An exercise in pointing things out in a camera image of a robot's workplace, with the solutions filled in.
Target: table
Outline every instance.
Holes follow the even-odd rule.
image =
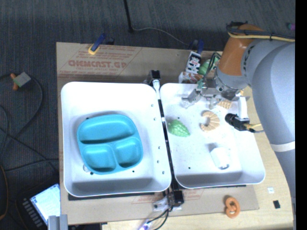
[[[96,56],[87,54],[90,45],[57,43],[58,110],[59,110],[59,166],[61,211],[68,215],[68,224],[107,222],[104,230],[138,229],[152,213],[152,202],[162,195],[136,195],[86,200],[69,200],[63,184],[63,136],[60,90],[70,81],[142,82],[150,70],[159,70],[161,84],[178,82],[185,68],[189,51],[128,46],[101,46]],[[210,58],[212,51],[204,51]],[[259,122],[249,87],[244,95],[248,100],[251,123]],[[266,170],[260,184],[246,187],[207,188],[184,191],[186,202],[181,211],[171,212],[163,229],[292,229],[292,206],[288,185],[278,160],[264,133],[256,134]],[[226,195],[237,198],[243,209],[235,219],[224,213]],[[280,208],[275,208],[278,201]]]

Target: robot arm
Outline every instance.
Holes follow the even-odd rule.
[[[245,34],[250,29],[261,31],[248,24],[238,29]],[[296,229],[295,42],[231,37],[216,69],[215,82],[221,95],[230,100],[237,90],[247,85],[252,88],[258,117],[289,185]]]

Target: blue and yellow clamp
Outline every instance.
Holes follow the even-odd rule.
[[[100,37],[96,40],[95,43],[93,43],[89,48],[88,48],[88,52],[91,54],[91,55],[94,55],[97,53],[97,51],[99,50],[100,48],[100,45],[102,44],[102,42],[105,40],[106,38],[106,34],[105,33],[102,33],[100,35]]]

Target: white tray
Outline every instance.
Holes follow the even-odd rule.
[[[238,103],[233,102],[229,110],[216,106],[209,110],[209,101],[201,98],[189,108],[184,108],[182,97],[187,97],[196,84],[167,83],[160,89],[166,122],[181,121],[190,136],[183,138],[168,132],[175,178],[184,188],[201,188],[241,184],[257,184],[263,181],[265,170],[254,134],[238,131],[226,123],[227,113],[238,114]],[[200,123],[205,122],[203,111],[212,111],[220,119],[220,127],[205,133]],[[210,151],[224,147],[229,151],[229,167],[219,169]]]
[[[161,192],[171,183],[171,172],[161,114],[152,87],[133,83],[70,82],[61,90],[64,185],[76,197]],[[122,114],[132,119],[140,134],[143,159],[135,167],[112,174],[90,174],[83,169],[77,128],[87,117]]]

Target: blue divided plate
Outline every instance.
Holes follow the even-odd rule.
[[[134,122],[119,114],[83,121],[77,140],[85,166],[96,174],[110,174],[132,168],[143,158],[143,147]]]

